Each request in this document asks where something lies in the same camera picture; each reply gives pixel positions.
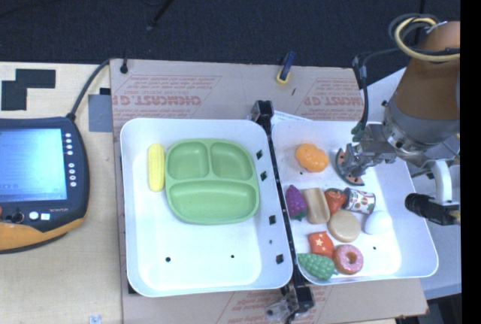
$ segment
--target beige round cookie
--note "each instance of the beige round cookie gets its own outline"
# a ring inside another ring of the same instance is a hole
[[[331,215],[331,219],[328,221],[328,229],[336,240],[350,243],[361,233],[361,223],[351,212],[340,209]]]

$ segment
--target pink donut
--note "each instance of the pink donut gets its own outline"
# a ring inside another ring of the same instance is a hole
[[[364,264],[361,251],[351,244],[343,244],[334,250],[332,256],[336,269],[340,273],[358,273]]]

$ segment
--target yellow cable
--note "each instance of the yellow cable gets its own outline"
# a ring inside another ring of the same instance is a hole
[[[398,27],[396,27],[395,33],[394,33],[394,39],[398,47],[404,51],[408,56],[412,56],[413,58],[416,59],[421,59],[422,61],[429,61],[429,62],[447,62],[447,61],[452,61],[454,59],[459,59],[459,53],[457,54],[451,54],[448,56],[429,56],[426,54],[422,53],[417,53],[414,50],[411,50],[408,46],[404,44],[404,42],[401,40],[400,33],[404,27],[408,23],[411,22],[424,22],[428,23],[431,26],[436,25],[436,21],[432,20],[431,18],[408,18],[407,20],[403,21]]]

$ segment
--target brown cylinder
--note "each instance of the brown cylinder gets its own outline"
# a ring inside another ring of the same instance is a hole
[[[459,48],[461,23],[441,24],[426,35],[419,49]],[[456,85],[459,59],[429,62],[412,57],[395,93],[395,104],[405,114],[424,120],[457,120]]]

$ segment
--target cardboard sheet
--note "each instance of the cardboard sheet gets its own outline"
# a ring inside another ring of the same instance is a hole
[[[282,297],[278,289],[167,298],[129,293],[119,132],[137,117],[245,119],[258,100],[312,120],[356,121],[363,101],[352,69],[292,66],[289,82],[280,85],[275,80],[280,67],[275,65],[129,60],[123,74],[122,63],[110,61],[124,322],[267,324],[265,308]],[[427,311],[418,279],[311,286],[311,291],[315,306],[295,322],[358,322]]]

